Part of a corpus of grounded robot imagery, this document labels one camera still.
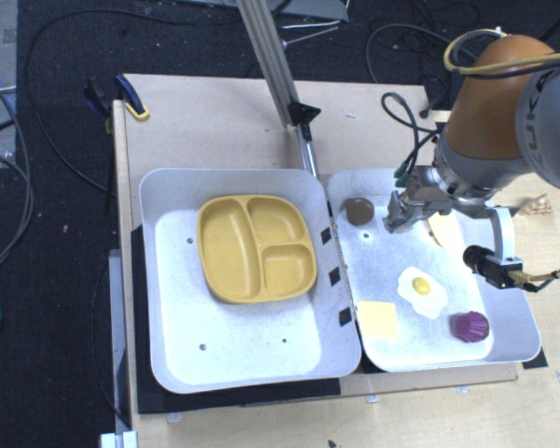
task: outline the black mat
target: black mat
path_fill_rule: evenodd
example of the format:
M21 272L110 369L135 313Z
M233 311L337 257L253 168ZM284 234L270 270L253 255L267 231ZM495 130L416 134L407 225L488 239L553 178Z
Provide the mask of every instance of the black mat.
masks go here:
M527 362L523 362L523 368L525 370L543 369L545 367L548 367L548 359L545 357L543 348L539 350L539 353L535 356L535 358L528 360Z
M37 32L57 17L96 8L209 24L172 25L103 11L66 17L36 41L25 85L23 71ZM143 0L19 0L17 104L32 156L36 208L31 228L0 270L6 320L0 331L0 447L92 447L100 433L114 430L92 368L90 314L100 268L118 240L116 205L111 200L108 208L108 198L55 155L30 107L30 91L57 147L105 185L112 140L83 101L87 78L100 78L113 95L113 77L122 72L260 77L237 15L229 8ZM560 0L354 0L350 15L340 30L288 46L294 78L371 82L367 37L389 23L422 25L447 38L496 25L540 37L560 19ZM211 24L221 21L231 22ZM281 35L292 39L310 32ZM548 42L560 49L560 27ZM371 66L382 83L424 84L430 100L448 107L460 82L446 78L442 50L408 32L385 33L372 48ZM190 124L190 115L178 117ZM14 232L22 190L12 172L0 172L0 248ZM99 288L96 356L109 389L106 278Z
M147 272L143 229L133 231L133 289L137 402L140 413L168 413L292 399L340 395L338 379L267 384L179 395L162 388L151 369L147 300Z

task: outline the wooden table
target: wooden table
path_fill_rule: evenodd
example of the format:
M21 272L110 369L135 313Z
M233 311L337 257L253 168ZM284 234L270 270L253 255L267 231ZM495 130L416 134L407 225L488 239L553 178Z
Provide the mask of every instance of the wooden table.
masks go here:
M408 373L354 373L338 398L186 412L179 423L137 411L131 231L141 224L138 188L149 171L181 168L300 167L294 135L282 128L263 80L128 75L151 116L136 121L114 104L119 234L132 428L139 446L191 448L560 446L560 280L528 296L549 366L483 365ZM410 130L380 107L387 91L413 112L422 87L297 82L301 100L322 108L312 123L318 169L398 167ZM430 127L433 121L424 121ZM432 147L419 163L431 161ZM520 204L547 193L548 216L514 218L517 256L529 273L560 267L560 190L536 175L495 200ZM378 395L376 402L367 395Z

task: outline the white cable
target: white cable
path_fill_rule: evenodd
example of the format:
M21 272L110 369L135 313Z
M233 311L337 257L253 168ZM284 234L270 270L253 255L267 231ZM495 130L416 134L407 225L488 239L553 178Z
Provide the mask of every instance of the white cable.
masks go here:
M351 0L346 0L346 4L344 4L344 6L346 7L346 10L348 10L348 7L351 4ZM316 27L322 27L322 26L332 26L332 25L338 25L339 23L341 23L341 20L334 20L334 21L324 21L321 23L297 23L294 25L285 25L282 28L283 30L291 30L293 28L316 28Z
M4 164L7 164L11 166L13 169L17 170L26 183L25 204L21 215L21 222L19 223L19 227L17 228L17 231L14 237L12 238L12 240L8 243L6 248L4 248L2 252L0 252L0 266L1 266L2 263L10 255L14 246L19 242L19 240L22 238L27 228L29 227L29 224L31 223L31 219L33 217L35 203L34 203L33 189L31 186L29 151L27 149L27 143L25 142L24 134L21 130L21 125L19 124L19 120L17 118L17 114L15 113L15 110L11 106L6 96L1 91L0 91L0 100L2 101L8 114L10 115L12 122L15 126L17 135L19 137L19 141L21 144L21 152L24 159L24 169L20 168L13 162L9 162L8 160L3 159L2 157L0 157L0 160Z
M460 43L465 42L473 38L476 35L487 35L493 34L498 38L506 37L507 34L502 32L499 28L496 30L492 30L491 28L482 28L481 30L472 30L470 32L466 32L461 36L455 38L450 45L446 48L443 56L443 63L446 69L452 73L458 73L459 75L469 76L469 75L485 75L490 71L496 70L504 70L508 68L513 68L514 66L524 66L528 64L535 64L535 63L549 63L549 62L560 62L560 53L551 53L547 55L538 55L532 56L527 58L520 58L517 60L509 61L509 62L502 62L502 63L492 63L492 64L485 64L482 66L457 66L452 63L451 56L454 51L454 48Z
M7 86L4 88L0 88L0 91L4 94L11 94L17 90L17 85Z

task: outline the black clamp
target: black clamp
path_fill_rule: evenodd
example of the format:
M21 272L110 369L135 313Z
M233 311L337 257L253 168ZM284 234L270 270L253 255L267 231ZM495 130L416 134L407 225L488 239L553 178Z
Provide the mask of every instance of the black clamp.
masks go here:
M292 119L293 126L301 126L302 138L310 143L313 137L309 123L321 113L321 109L303 103L291 103L288 105L288 113Z
M465 249L463 261L467 267L473 270L473 273L485 277L485 281L496 288L517 287L509 273L523 270L521 260L516 259L504 265L501 261L495 260L494 256L493 250L479 245L470 245Z
M116 75L115 84L119 91L120 97L124 100L124 104L129 112L138 121L149 118L149 110L139 98L137 91L133 85L123 75ZM112 99L108 97L104 88L96 77L90 77L83 89L85 101L88 106L97 113L104 121L106 132L112 132Z

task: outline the metal rod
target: metal rod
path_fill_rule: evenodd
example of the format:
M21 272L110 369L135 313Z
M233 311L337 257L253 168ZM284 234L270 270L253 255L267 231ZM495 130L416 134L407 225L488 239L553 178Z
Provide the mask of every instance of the metal rod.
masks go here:
M283 40L282 45L284 46L284 48L286 48L288 45L292 45L293 43L298 43L300 41L308 40L309 38L315 38L316 36L328 34L329 32L333 32L335 30L338 30L337 26L333 26L331 28L328 28L327 30L322 30L321 32L316 32L311 35L300 36L299 38L294 38L292 40L288 40L288 41Z
M500 260L514 259L514 224L508 207L494 207L490 215L494 230L496 257Z
M280 120L285 127L292 127L294 125L288 112L288 105L298 103L300 100L288 67L282 40L276 31L272 12L265 0L236 0L236 3ZM295 128L295 135L303 168L317 177L317 161L311 141L303 138L299 126Z

